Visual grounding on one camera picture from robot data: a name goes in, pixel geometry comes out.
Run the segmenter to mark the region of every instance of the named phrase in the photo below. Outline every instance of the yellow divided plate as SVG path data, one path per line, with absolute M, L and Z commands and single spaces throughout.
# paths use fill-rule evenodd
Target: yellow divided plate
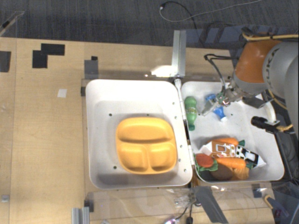
M 122 167 L 134 174 L 165 173 L 177 162 L 173 129 L 159 118 L 138 117 L 120 122 L 116 150 Z

